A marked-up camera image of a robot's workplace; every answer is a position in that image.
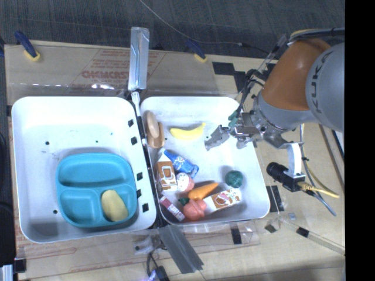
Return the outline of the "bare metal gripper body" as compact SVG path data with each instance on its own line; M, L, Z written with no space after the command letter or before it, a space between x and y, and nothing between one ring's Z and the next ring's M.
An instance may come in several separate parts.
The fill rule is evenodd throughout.
M262 139L260 130L252 123L251 115L248 112L239 114L238 120L231 127L231 136L237 139L237 149L243 149L248 143Z

